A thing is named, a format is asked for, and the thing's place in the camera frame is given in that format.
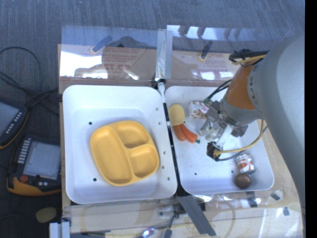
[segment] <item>carrot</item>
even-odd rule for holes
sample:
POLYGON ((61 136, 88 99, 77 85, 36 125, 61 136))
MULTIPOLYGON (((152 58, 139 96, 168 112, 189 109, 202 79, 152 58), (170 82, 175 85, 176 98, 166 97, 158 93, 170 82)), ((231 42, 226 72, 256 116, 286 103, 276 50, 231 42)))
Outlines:
POLYGON ((198 135, 191 132, 183 123, 180 124, 180 127, 189 142, 194 143, 197 140, 198 135))
POLYGON ((173 126, 173 129, 174 129, 174 132, 177 136, 177 138, 180 140, 180 141, 184 141, 186 139, 186 136, 184 135, 180 125, 174 125, 173 126))

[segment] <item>beige oval object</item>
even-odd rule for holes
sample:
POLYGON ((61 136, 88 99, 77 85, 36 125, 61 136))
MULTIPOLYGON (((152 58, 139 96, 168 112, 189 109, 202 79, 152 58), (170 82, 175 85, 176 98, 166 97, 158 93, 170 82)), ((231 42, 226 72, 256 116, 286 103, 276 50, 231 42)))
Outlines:
POLYGON ((169 120, 172 126, 179 125, 185 120, 185 111, 179 104, 173 104, 168 109, 169 120))
POLYGON ((38 222, 45 223, 56 217, 56 209, 54 207, 46 207, 38 210, 35 214, 38 222))

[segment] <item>toy sink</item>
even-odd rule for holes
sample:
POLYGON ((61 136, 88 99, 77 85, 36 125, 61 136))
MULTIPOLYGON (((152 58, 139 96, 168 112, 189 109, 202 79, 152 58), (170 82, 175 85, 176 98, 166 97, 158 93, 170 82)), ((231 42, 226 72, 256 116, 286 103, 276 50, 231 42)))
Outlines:
POLYGON ((114 186, 125 186, 145 179, 159 167, 159 155, 147 130, 127 120, 98 128, 90 146, 103 178, 114 186))
POLYGON ((176 173, 157 90, 72 85, 63 93, 63 119, 65 190, 71 201, 91 204, 175 194, 176 173))

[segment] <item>multimeter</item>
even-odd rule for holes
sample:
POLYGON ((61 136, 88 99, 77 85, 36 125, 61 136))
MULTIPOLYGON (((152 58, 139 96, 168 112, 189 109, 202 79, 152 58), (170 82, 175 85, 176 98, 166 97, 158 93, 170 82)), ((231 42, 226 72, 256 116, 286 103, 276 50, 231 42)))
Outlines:
POLYGON ((27 134, 16 148, 8 168, 7 189, 24 196, 61 191, 60 143, 27 134))
POLYGON ((0 149, 17 137, 28 114, 26 106, 0 99, 0 149))

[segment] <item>red and white can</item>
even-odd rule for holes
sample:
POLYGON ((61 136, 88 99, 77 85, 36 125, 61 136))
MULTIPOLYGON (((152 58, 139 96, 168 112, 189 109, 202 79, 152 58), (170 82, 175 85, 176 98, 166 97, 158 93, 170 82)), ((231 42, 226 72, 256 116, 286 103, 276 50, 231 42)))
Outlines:
POLYGON ((256 171, 251 156, 248 153, 242 153, 236 157, 236 163, 240 173, 247 173, 250 175, 256 171))

